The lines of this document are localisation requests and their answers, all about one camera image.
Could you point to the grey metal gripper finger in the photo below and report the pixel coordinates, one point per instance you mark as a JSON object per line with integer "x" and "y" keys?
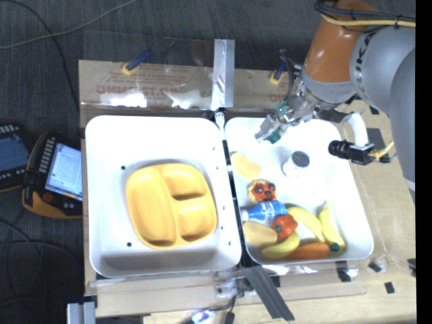
{"x": 278, "y": 127}
{"x": 265, "y": 127}

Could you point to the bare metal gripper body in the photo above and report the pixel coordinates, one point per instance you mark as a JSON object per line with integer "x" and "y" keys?
{"x": 302, "y": 104}

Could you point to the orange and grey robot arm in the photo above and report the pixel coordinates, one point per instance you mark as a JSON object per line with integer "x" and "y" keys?
{"x": 378, "y": 62}

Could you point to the white can grey lid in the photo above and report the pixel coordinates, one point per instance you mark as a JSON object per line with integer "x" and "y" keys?
{"x": 297, "y": 164}

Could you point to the thin black and white rod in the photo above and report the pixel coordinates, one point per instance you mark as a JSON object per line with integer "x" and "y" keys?
{"x": 220, "y": 121}

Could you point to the blue plastic bottle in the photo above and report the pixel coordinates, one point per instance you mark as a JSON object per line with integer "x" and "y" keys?
{"x": 266, "y": 211}

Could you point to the white plastic tray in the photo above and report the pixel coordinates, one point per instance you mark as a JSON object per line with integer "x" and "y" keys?
{"x": 108, "y": 181}
{"x": 337, "y": 187}

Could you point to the yellow banana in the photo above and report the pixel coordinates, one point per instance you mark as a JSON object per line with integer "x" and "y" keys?
{"x": 330, "y": 229}
{"x": 308, "y": 219}
{"x": 281, "y": 248}

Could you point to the red toy pepper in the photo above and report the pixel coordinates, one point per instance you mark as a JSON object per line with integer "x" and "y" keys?
{"x": 285, "y": 225}

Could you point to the pale yellow bread roll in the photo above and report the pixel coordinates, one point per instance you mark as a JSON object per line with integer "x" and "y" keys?
{"x": 258, "y": 235}

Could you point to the brown cardboard board red print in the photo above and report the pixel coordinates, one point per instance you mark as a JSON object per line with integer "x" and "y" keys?
{"x": 155, "y": 79}

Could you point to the orange carrot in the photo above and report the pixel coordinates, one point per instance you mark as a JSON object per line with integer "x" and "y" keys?
{"x": 312, "y": 251}

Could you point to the yellow divided plate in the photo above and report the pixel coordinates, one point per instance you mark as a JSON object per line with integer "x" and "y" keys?
{"x": 152, "y": 208}

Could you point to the black cylinder on white bracket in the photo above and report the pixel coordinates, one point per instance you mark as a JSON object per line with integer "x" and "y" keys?
{"x": 352, "y": 151}

